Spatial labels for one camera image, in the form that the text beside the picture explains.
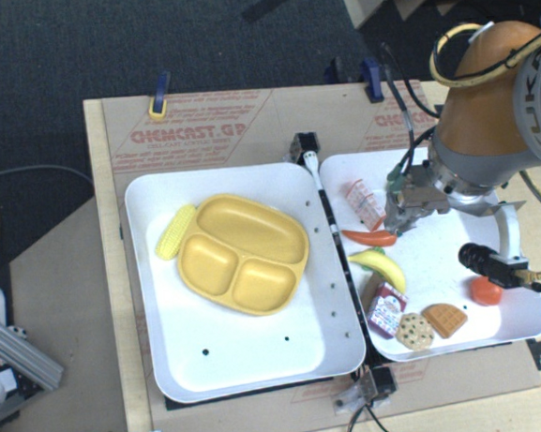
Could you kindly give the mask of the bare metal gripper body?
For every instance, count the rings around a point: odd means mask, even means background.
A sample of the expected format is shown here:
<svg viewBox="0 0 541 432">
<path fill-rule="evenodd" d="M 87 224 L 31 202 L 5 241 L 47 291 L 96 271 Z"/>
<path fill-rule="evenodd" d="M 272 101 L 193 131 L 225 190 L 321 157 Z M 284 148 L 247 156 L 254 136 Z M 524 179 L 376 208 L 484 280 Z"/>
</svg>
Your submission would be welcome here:
<svg viewBox="0 0 541 432">
<path fill-rule="evenodd" d="M 388 209 L 400 215 L 421 217 L 458 210 L 472 216 L 485 216 L 499 200 L 491 187 L 473 185 L 444 166 L 412 165 L 404 173 L 399 167 L 386 177 Z"/>
</svg>

